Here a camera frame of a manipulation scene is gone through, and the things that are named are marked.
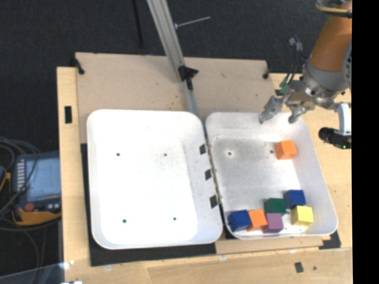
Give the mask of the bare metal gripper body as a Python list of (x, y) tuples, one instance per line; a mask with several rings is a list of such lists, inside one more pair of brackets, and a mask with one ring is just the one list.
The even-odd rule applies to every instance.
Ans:
[(307, 83), (305, 80), (292, 81), (284, 95), (284, 103), (287, 106), (299, 105), (313, 109), (319, 106), (324, 109), (335, 109), (338, 105), (335, 98), (343, 95), (343, 91), (330, 91), (315, 81)]

